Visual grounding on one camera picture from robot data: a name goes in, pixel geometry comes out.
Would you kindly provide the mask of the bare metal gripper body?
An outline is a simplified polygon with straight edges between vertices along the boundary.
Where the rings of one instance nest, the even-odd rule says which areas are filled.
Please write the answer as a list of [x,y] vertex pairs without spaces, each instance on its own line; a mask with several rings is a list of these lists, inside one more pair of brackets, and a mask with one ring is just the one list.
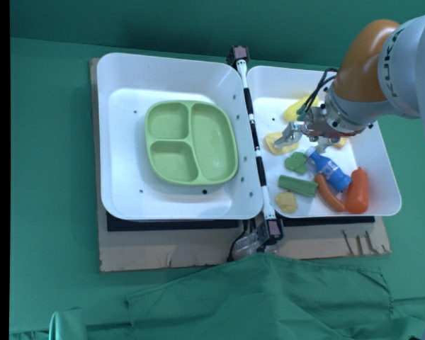
[[365,125],[353,123],[331,106],[311,107],[305,114],[303,132],[309,137],[323,137],[337,141],[362,133]]

